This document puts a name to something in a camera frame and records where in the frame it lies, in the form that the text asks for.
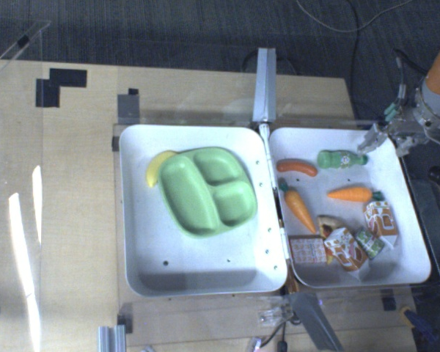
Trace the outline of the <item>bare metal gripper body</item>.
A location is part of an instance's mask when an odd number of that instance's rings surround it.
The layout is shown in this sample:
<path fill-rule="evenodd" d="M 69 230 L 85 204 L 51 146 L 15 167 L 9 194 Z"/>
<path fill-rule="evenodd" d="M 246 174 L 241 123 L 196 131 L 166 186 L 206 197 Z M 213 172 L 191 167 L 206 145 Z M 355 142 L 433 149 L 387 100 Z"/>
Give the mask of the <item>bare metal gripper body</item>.
<path fill-rule="evenodd" d="M 419 101 L 415 107 L 405 107 L 388 124 L 387 131 L 398 157 L 408 155 L 413 147 L 428 142 L 440 145 L 440 106 Z"/>

